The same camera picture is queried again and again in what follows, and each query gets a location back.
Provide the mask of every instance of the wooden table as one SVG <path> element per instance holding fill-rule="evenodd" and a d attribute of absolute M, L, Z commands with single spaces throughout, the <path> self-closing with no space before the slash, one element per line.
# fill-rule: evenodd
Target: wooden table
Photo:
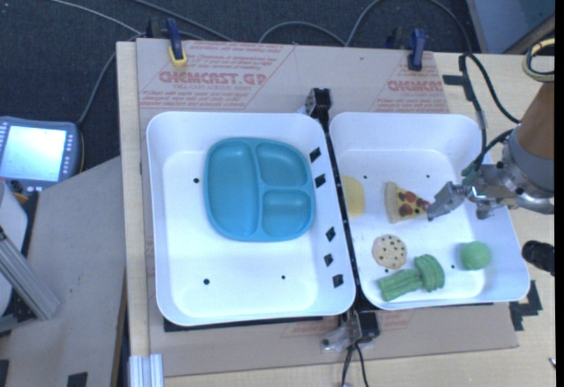
<path fill-rule="evenodd" d="M 457 54 L 434 54 L 442 75 L 459 75 Z M 523 74 L 522 58 L 512 55 L 479 55 L 496 92 L 510 113 L 521 117 L 529 107 L 540 84 Z M 552 58 L 546 63 L 553 65 Z M 142 183 L 139 173 L 140 142 L 137 100 L 136 44 L 117 44 L 118 88 L 122 142 L 125 233 L 127 250 L 127 288 L 130 326 L 130 353 L 146 357 L 151 353 L 148 330 L 143 229 Z M 486 112 L 489 135 L 511 128 L 494 105 L 478 69 L 469 62 L 470 75 L 482 108 Z M 452 113 L 474 118 L 473 107 L 459 86 L 444 86 Z M 492 150 L 493 160 L 500 158 L 500 148 Z M 553 216 L 526 210 L 512 211 L 511 219 L 521 244 L 538 240 L 554 244 Z M 550 386 L 556 385 L 556 370 L 549 358 L 556 355 L 554 277 L 532 265 L 531 278 L 536 286 L 543 310 L 538 316 L 524 319 L 524 331 L 518 332 L 517 349 L 444 354 L 390 360 L 367 361 L 367 379 L 371 385 L 436 386 Z M 166 378 L 166 386 L 287 386 L 338 385 L 342 364 L 323 364 L 296 368 L 262 369 L 224 374 Z M 353 359 L 347 382 L 362 385 L 360 364 Z"/>

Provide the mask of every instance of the blue plate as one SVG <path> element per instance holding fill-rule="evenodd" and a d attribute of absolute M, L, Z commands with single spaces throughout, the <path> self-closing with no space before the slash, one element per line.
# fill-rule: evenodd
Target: blue plate
<path fill-rule="evenodd" d="M 229 138 L 208 152 L 204 172 L 208 218 L 222 235 L 245 242 L 282 242 L 304 234 L 315 216 L 305 157 L 291 145 Z"/>

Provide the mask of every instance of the cookie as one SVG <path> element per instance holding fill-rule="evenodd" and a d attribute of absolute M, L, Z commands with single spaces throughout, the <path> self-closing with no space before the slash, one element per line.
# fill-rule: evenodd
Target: cookie
<path fill-rule="evenodd" d="M 372 255 L 380 266 L 396 270 L 405 263 L 407 248 L 400 238 L 386 234 L 374 240 Z"/>

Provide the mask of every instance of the robotic hand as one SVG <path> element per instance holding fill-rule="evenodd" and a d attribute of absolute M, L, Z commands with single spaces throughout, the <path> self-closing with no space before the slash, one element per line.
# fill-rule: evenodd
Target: robotic hand
<path fill-rule="evenodd" d="M 523 60 L 523 69 L 532 76 L 530 56 Z M 429 220 L 451 212 L 465 199 L 476 204 L 479 219 L 501 206 L 554 214 L 554 80 L 553 75 L 534 78 L 547 81 L 522 121 L 493 141 L 504 143 L 501 160 L 487 165 L 478 157 L 463 171 L 462 184 L 447 182 L 426 209 Z"/>

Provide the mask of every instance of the white tray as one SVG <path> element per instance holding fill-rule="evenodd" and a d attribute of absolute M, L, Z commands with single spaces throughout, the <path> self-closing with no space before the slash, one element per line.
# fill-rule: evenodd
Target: white tray
<path fill-rule="evenodd" d="M 460 172 L 479 153 L 480 131 L 461 115 L 343 113 L 330 125 L 341 178 L 359 181 L 365 211 L 350 219 L 361 288 L 381 309 L 412 309 L 455 304 L 516 301 L 530 286 L 529 273 L 508 211 L 496 209 L 486 220 L 476 218 L 476 205 L 466 201 L 453 212 L 429 222 L 426 217 L 391 224 L 383 202 L 383 188 L 392 181 L 429 202 L 447 181 L 460 183 Z M 491 163 L 489 155 L 485 163 Z M 376 281 L 393 273 L 372 256 L 375 238 L 395 234 L 407 246 L 405 268 L 413 258 L 435 256 L 446 273 L 443 289 L 421 289 L 394 301 L 382 299 Z M 471 241 L 486 243 L 492 262 L 479 271 L 461 269 L 458 251 Z"/>
<path fill-rule="evenodd" d="M 334 316 L 353 304 L 350 265 L 330 158 L 318 122 L 299 114 L 166 112 L 147 127 L 157 303 L 181 326 Z M 268 138 L 310 162 L 315 218 L 285 242 L 237 242 L 218 234 L 204 203 L 204 163 L 224 138 Z"/>

